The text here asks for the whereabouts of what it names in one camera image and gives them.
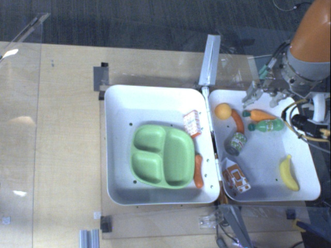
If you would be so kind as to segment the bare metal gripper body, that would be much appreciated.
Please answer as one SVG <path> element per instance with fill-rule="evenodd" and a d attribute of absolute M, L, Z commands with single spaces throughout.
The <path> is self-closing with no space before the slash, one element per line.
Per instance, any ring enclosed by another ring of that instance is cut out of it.
<path fill-rule="evenodd" d="M 297 95 L 306 98 L 320 82 L 320 64 L 272 58 L 260 70 L 261 88 L 275 97 Z"/>

